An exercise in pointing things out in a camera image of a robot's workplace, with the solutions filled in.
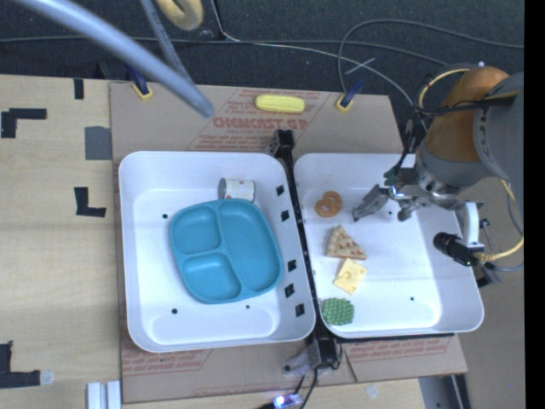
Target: cardboard base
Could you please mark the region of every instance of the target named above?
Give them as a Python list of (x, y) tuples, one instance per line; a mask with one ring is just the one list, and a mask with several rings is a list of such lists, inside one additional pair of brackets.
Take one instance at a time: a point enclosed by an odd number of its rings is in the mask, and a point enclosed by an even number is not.
[[(292, 390), (299, 377), (283, 377), (282, 364), (305, 347), (275, 343), (253, 347), (152, 354), (138, 349), (127, 332), (118, 166), (128, 154), (151, 151), (266, 152), (276, 129), (295, 133), (294, 157), (305, 153), (401, 153), (397, 125), (385, 96), (358, 95), (348, 112), (338, 112), (336, 93), (200, 87), (215, 106), (210, 120), (198, 116), (161, 86), (143, 101), (131, 83), (112, 83), (111, 121), (118, 292), (121, 323), (123, 402)], [(302, 114), (255, 109), (259, 94), (304, 98)], [(318, 386), (463, 373), (467, 371), (457, 336), (343, 344), (339, 370)]]

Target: gray pipe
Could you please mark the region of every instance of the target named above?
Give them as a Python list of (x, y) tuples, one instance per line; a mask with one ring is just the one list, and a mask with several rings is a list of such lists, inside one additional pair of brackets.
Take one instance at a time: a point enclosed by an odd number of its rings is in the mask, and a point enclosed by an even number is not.
[(144, 9), (147, 20), (153, 29), (155, 38), (159, 42), (159, 47), (163, 51), (164, 59), (170, 64), (174, 70), (180, 74), (188, 83), (193, 84), (189, 73), (184, 65), (181, 63), (180, 57), (176, 53), (172, 42), (170, 41), (169, 34), (164, 30), (163, 23), (159, 18), (159, 14), (153, 5), (153, 0), (140, 0), (141, 6)]
[(214, 107), (193, 83), (164, 64), (116, 27), (71, 0), (11, 0), (40, 15), (75, 31), (144, 75), (163, 84), (205, 118), (214, 114)]

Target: black cable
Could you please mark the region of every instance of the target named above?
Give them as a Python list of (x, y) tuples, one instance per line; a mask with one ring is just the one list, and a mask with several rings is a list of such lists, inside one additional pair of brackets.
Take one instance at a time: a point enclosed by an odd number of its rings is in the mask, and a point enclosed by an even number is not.
[(415, 96), (413, 98), (413, 104), (415, 107), (424, 108), (424, 96), (429, 91), (429, 89), (434, 86), (439, 80), (447, 76), (469, 72), (478, 65), (471, 63), (460, 63), (443, 66), (438, 71), (431, 74), (427, 74), (420, 85), (416, 88)]
[(342, 349), (342, 344), (339, 344), (339, 359), (335, 364), (331, 366), (331, 370), (335, 371), (341, 367), (343, 356), (344, 356), (344, 350)]
[(306, 376), (307, 376), (307, 374), (303, 374), (303, 376), (301, 377), (301, 380), (297, 384), (297, 388), (295, 388), (295, 390), (293, 391), (294, 394), (297, 394), (300, 391), (301, 386), (303, 385), (303, 382), (305, 381)]
[(483, 109), (498, 104), (504, 104), (506, 100), (460, 100), (452, 106), (438, 107), (437, 109), (426, 109), (415, 105), (415, 109), (421, 114), (421, 118), (440, 117), (450, 112), (472, 111), (474, 109)]
[[(44, 36), (44, 37), (7, 37), (0, 38), (1, 43), (30, 43), (30, 42), (40, 42), (40, 41), (73, 41), (87, 39), (86, 37), (81, 37), (78, 35), (55, 35), (55, 36)], [(158, 40), (154, 37), (132, 37), (135, 41), (140, 42), (157, 42)], [(267, 40), (240, 40), (240, 41), (225, 41), (218, 39), (184, 39), (184, 38), (171, 38), (172, 43), (181, 43), (187, 45), (290, 45), (290, 44), (323, 44), (323, 45), (338, 45), (340, 41), (338, 39), (267, 39)], [(346, 41), (345, 44), (348, 45), (358, 45), (361, 47), (370, 47), (374, 49), (385, 49), (388, 51), (393, 51), (396, 53), (412, 56), (418, 59), (427, 60), (433, 64), (445, 65), (446, 62), (435, 59), (431, 56), (425, 56), (420, 53), (412, 52), (405, 49), (400, 49), (399, 47), (393, 47), (385, 44), (379, 43), (367, 43), (362, 41)]]
[(446, 35), (451, 35), (453, 37), (459, 37), (459, 38), (467, 39), (467, 40), (474, 41), (474, 42), (477, 42), (477, 43), (492, 45), (492, 46), (496, 46), (496, 47), (503, 47), (503, 48), (508, 48), (508, 49), (521, 49), (521, 50), (524, 49), (524, 45), (505, 44), (505, 43), (498, 43), (497, 41), (489, 41), (487, 39), (472, 37), (470, 35), (465, 35), (463, 33), (450, 31), (450, 30), (447, 30), (447, 29), (443, 29), (442, 27), (431, 26), (429, 24), (421, 23), (421, 22), (418, 22), (418, 21), (396, 20), (396, 19), (367, 20), (367, 21), (363, 21), (363, 22), (358, 23), (357, 25), (351, 27), (345, 33), (344, 37), (341, 40), (341, 43), (339, 44), (339, 50), (337, 51), (337, 74), (338, 74), (338, 77), (339, 77), (339, 83), (341, 85), (342, 91), (345, 92), (345, 93), (347, 92), (347, 89), (346, 89), (346, 86), (344, 84), (344, 80), (343, 80), (343, 77), (342, 77), (342, 71), (341, 71), (342, 49), (344, 48), (344, 45), (347, 43), (348, 38), (354, 32), (356, 32), (358, 29), (361, 29), (362, 27), (370, 26), (370, 25), (373, 25), (373, 24), (402, 24), (402, 25), (407, 25), (407, 26), (417, 26), (417, 27), (422, 27), (422, 28), (428, 29), (428, 30), (432, 30), (434, 32), (444, 33)]
[(499, 267), (494, 262), (485, 262), (485, 267), (488, 269), (492, 269), (494, 271), (498, 271), (501, 273), (515, 273), (517, 271), (520, 271), (522, 268), (524, 268), (525, 263), (524, 261), (521, 262), (519, 265), (516, 265), (515, 267)]
[(507, 200), (508, 200), (509, 218), (511, 219), (511, 223), (514, 225), (514, 228), (517, 229), (517, 232), (519, 232), (519, 235), (522, 235), (524, 233), (523, 229), (519, 225), (517, 220), (515, 219), (515, 215), (513, 213), (513, 201), (511, 200), (511, 198), (509, 196), (507, 196)]
[(307, 396), (305, 397), (305, 400), (303, 401), (303, 404), (299, 407), (299, 409), (303, 409), (305, 405), (308, 402), (308, 399), (310, 398), (310, 394), (313, 393), (314, 387), (316, 386), (316, 383), (318, 382), (318, 368), (314, 368), (314, 379), (313, 383), (310, 385), (310, 388), (308, 389)]

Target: wooden surface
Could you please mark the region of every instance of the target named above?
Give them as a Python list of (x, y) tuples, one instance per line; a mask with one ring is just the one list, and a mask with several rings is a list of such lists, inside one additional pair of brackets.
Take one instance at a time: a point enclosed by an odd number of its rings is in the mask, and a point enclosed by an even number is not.
[[(85, 386), (118, 380), (118, 297), (112, 162), (86, 160), (84, 129), (109, 128), (108, 82), (0, 76), (0, 110), (47, 108), (0, 140), (0, 343), (14, 341), (14, 372), (51, 370), (54, 384), (0, 389), (0, 408), (84, 408)], [(106, 216), (76, 216), (74, 187)], [(153, 404), (145, 408), (258, 407), (259, 393)], [(423, 408), (417, 379), (320, 387), (307, 407)]]
[[(507, 251), (519, 242), (508, 212), (508, 197), (496, 178), (488, 178), (464, 192), (463, 197), (480, 201), (479, 219), (486, 219), (495, 252)], [(480, 241), (488, 245), (481, 231)], [(524, 246), (497, 264), (516, 267), (525, 259)], [(468, 363), (469, 398), (472, 407), (526, 407), (525, 270), (498, 273), (500, 283), (480, 289), (485, 319), (476, 330), (460, 335)]]

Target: wire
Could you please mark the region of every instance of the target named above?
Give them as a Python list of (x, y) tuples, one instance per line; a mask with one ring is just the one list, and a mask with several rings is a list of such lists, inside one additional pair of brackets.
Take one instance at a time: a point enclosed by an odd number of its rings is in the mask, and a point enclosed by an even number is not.
[(451, 76), (452, 74), (457, 74), (460, 72), (469, 72), (477, 66), (474, 64), (455, 64), (452, 66), (445, 66), (441, 68), (438, 72), (424, 78), (424, 81), (420, 87), (416, 90), (416, 96), (414, 99), (415, 108), (419, 111), (424, 111), (424, 96), (429, 91), (429, 89), (434, 86), (439, 80)]
[(415, 107), (415, 109), (421, 119), (426, 119), (436, 118), (450, 112), (472, 111), (474, 109), (484, 109), (494, 105), (505, 104), (506, 102), (512, 103), (512, 100), (511, 97), (484, 97), (480, 100), (460, 100), (452, 106), (438, 107), (437, 109), (423, 109), (420, 107)]
[(338, 370), (341, 368), (342, 358), (344, 357), (344, 349), (342, 348), (342, 344), (339, 344), (339, 360), (331, 366), (332, 370)]
[(513, 200), (511, 200), (509, 197), (508, 197), (508, 211), (509, 211), (509, 218), (511, 218), (511, 223), (517, 229), (517, 232), (519, 232), (519, 234), (522, 235), (523, 229), (519, 225), (519, 222), (515, 219), (515, 214), (513, 212)]
[(293, 391), (294, 394), (297, 394), (300, 389), (301, 389), (301, 386), (303, 385), (303, 382), (305, 381), (305, 377), (307, 376), (307, 374), (303, 374), (302, 377), (301, 377), (301, 380), (299, 381), (299, 383), (297, 384), (297, 387), (295, 388), (295, 390)]
[[(371, 47), (371, 48), (386, 49), (386, 50), (394, 51), (394, 52), (397, 52), (397, 53), (403, 53), (403, 54), (406, 54), (406, 55), (410, 55), (410, 56), (413, 56), (413, 57), (416, 57), (416, 58), (419, 58), (419, 59), (429, 60), (429, 61), (431, 61), (433, 63), (438, 64), (438, 65), (444, 65), (445, 63), (443, 61), (441, 61), (441, 60), (435, 60), (434, 58), (431, 58), (431, 57), (428, 57), (428, 56), (425, 56), (425, 55), (410, 52), (409, 50), (399, 49), (399, 48), (387, 46), (387, 45), (384, 45), (384, 44), (348, 41), (348, 37), (350, 35), (352, 35), (353, 32), (355, 32), (356, 30), (358, 30), (358, 29), (360, 29), (360, 28), (362, 28), (364, 26), (370, 26), (370, 25), (373, 25), (373, 24), (394, 23), (394, 24), (402, 24), (402, 25), (408, 25), (408, 26), (419, 26), (419, 27), (426, 28), (426, 29), (429, 29), (429, 30), (432, 30), (432, 31), (435, 31), (435, 32), (442, 32), (442, 33), (445, 33), (445, 34), (448, 34), (448, 35), (451, 35), (451, 36), (454, 36), (454, 37), (464, 38), (464, 39), (471, 40), (471, 41), (474, 41), (474, 42), (477, 42), (477, 43), (484, 43), (484, 44), (493, 45), (493, 46), (497, 46), (497, 47), (503, 47), (503, 48), (522, 49), (522, 50), (524, 50), (524, 45), (498, 43), (498, 42), (495, 42), (495, 41), (489, 41), (489, 40), (485, 40), (485, 39), (481, 39), (481, 38), (477, 38), (477, 37), (472, 37), (472, 36), (465, 35), (465, 34), (462, 34), (462, 33), (459, 33), (459, 32), (449, 31), (447, 29), (443, 29), (443, 28), (436, 27), (436, 26), (431, 26), (431, 25), (424, 24), (424, 23), (417, 22), (417, 21), (398, 20), (398, 19), (377, 19), (377, 20), (367, 20), (367, 21), (364, 21), (362, 23), (358, 23), (356, 26), (352, 27), (345, 34), (345, 36), (343, 37), (343, 39), (340, 42), (338, 40), (327, 40), (327, 39), (316, 39), (316, 40), (314, 40), (314, 39), (309, 39), (309, 40), (250, 40), (250, 41), (246, 41), (246, 40), (240, 40), (238, 38), (235, 38), (235, 37), (229, 35), (225, 31), (225, 29), (223, 28), (223, 25), (221, 23), (221, 17), (219, 15), (218, 10), (217, 10), (215, 0), (210, 0), (210, 1), (211, 1), (211, 4), (212, 4), (212, 9), (213, 9), (213, 12), (214, 12), (214, 15), (215, 15), (215, 18), (216, 18), (218, 28), (219, 28), (221, 34), (225, 38), (227, 38), (228, 41), (210, 41), (210, 40), (209, 41), (198, 41), (198, 40), (172, 39), (171, 40), (172, 42), (194, 43), (194, 44), (200, 44), (200, 45), (249, 44), (249, 45), (257, 45), (257, 46), (264, 46), (264, 47), (276, 47), (276, 48), (281, 48), (281, 49), (295, 49), (295, 50), (300, 50), (300, 51), (307, 51), (307, 52), (312, 52), (312, 53), (318, 53), (318, 54), (321, 54), (321, 55), (326, 55), (326, 56), (333, 57), (333, 58), (337, 59), (338, 78), (339, 78), (339, 82), (341, 84), (341, 89), (342, 89), (343, 92), (346, 93), (346, 86), (344, 84), (343, 75), (342, 75), (342, 72), (341, 72), (341, 62), (346, 61), (346, 62), (350, 62), (350, 63), (354, 64), (357, 67), (361, 67), (361, 68), (366, 69), (367, 71), (373, 72), (375, 75), (377, 75), (378, 77), (382, 78), (383, 80), (385, 80), (386, 82), (391, 84), (399, 93), (401, 93), (401, 95), (411, 105), (414, 104), (413, 100), (391, 78), (387, 77), (385, 74), (379, 72), (375, 68), (366, 65), (365, 62), (364, 63), (357, 62), (355, 60), (351, 60), (351, 59), (348, 59), (345, 56), (343, 56), (342, 55), (342, 50), (343, 50), (344, 46), (347, 45), (347, 44), (353, 44), (353, 45), (366, 46), (366, 47)], [(22, 41), (35, 41), (35, 40), (58, 40), (58, 39), (68, 39), (68, 38), (70, 38), (70, 39), (79, 39), (80, 37), (68, 37), (68, 36), (59, 37), (59, 36), (54, 36), (54, 37), (41, 37), (39, 39), (36, 38), (36, 37), (30, 37), (30, 38), (28, 38), (28, 37), (26, 37), (26, 38), (6, 38), (6, 39), (0, 39), (0, 43), (13, 43), (13, 42), (22, 42)], [(141, 41), (142, 40), (157, 41), (156, 38), (155, 39), (150, 39), (149, 37), (145, 37), (145, 38), (135, 37), (134, 40), (137, 40), (137, 41), (138, 40), (141, 40)], [(293, 44), (338, 44), (339, 48), (338, 48), (337, 54), (333, 54), (333, 53), (325, 52), (323, 50), (311, 49), (311, 48), (308, 48), (308, 47), (295, 46)]]
[[(337, 55), (342, 56), (342, 51), (343, 51), (344, 45), (347, 42), (348, 38), (354, 32), (356, 32), (358, 29), (361, 29), (362, 27), (370, 26), (370, 25), (373, 25), (373, 24), (402, 24), (402, 25), (407, 25), (407, 26), (422, 27), (422, 28), (425, 28), (425, 29), (428, 29), (428, 30), (431, 30), (431, 31), (434, 31), (434, 32), (441, 32), (441, 33), (444, 33), (444, 34), (447, 34), (447, 35), (451, 35), (453, 37), (459, 37), (459, 38), (467, 39), (467, 40), (473, 41), (475, 43), (483, 43), (483, 44), (487, 44), (487, 45), (492, 45), (492, 46), (496, 46), (496, 47), (503, 47), (503, 48), (508, 48), (508, 49), (524, 50), (524, 45), (499, 43), (497, 41), (489, 41), (487, 39), (473, 37), (471, 35), (465, 35), (463, 33), (454, 32), (454, 31), (451, 31), (451, 30), (448, 30), (448, 29), (444, 29), (442, 27), (436, 27), (436, 26), (432, 26), (432, 25), (429, 25), (429, 24), (426, 24), (426, 23), (421, 23), (419, 21), (400, 20), (400, 19), (376, 19), (376, 20), (363, 21), (363, 22), (358, 23), (357, 25), (351, 27), (345, 33), (344, 37), (342, 38), (341, 43), (339, 44), (339, 50), (337, 52)], [(341, 84), (342, 90), (343, 90), (343, 92), (346, 92), (346, 86), (345, 86), (344, 81), (342, 79), (341, 61), (340, 60), (337, 61), (337, 73), (339, 75), (339, 83)]]
[[(500, 183), (502, 184), (503, 189), (505, 190), (505, 192), (508, 195), (509, 199), (512, 202), (515, 203), (513, 191), (511, 191), (511, 189), (509, 188), (507, 182), (504, 181), (503, 179), (500, 179)], [(517, 230), (519, 230), (518, 224), (515, 223), (515, 227), (517, 228)], [(505, 272), (518, 271), (519, 269), (521, 269), (524, 266), (524, 263), (521, 263), (520, 265), (518, 265), (516, 267), (506, 268), (506, 267), (498, 267), (494, 263), (494, 261), (497, 261), (498, 259), (502, 259), (502, 258), (507, 257), (507, 256), (511, 256), (515, 251), (518, 251), (524, 245), (524, 242), (525, 242), (524, 234), (520, 230), (519, 230), (519, 232), (521, 233), (519, 242), (516, 245), (514, 245), (513, 247), (511, 247), (509, 250), (502, 251), (502, 252), (499, 252), (499, 253), (475, 253), (475, 256), (481, 262), (485, 262), (485, 266), (487, 268), (495, 269), (496, 271), (505, 271)]]
[(205, 117), (214, 108), (194, 86), (154, 54), (71, 0), (11, 0), (97, 43), (123, 62), (163, 84)]
[(184, 65), (181, 63), (180, 57), (176, 53), (169, 34), (164, 30), (163, 23), (158, 16), (158, 12), (153, 5), (152, 0), (140, 0), (141, 7), (144, 9), (147, 21), (155, 33), (155, 38), (159, 42), (159, 47), (163, 51), (165, 60), (172, 66), (178, 74), (180, 74), (189, 84), (194, 85), (191, 76), (187, 72)]
[(307, 392), (307, 396), (305, 397), (305, 400), (303, 401), (303, 404), (299, 407), (299, 409), (303, 409), (305, 407), (305, 405), (308, 402), (308, 399), (310, 398), (310, 395), (313, 393), (313, 390), (316, 387), (317, 382), (318, 382), (318, 368), (314, 368), (313, 383), (310, 385), (310, 388), (308, 389), (308, 392)]

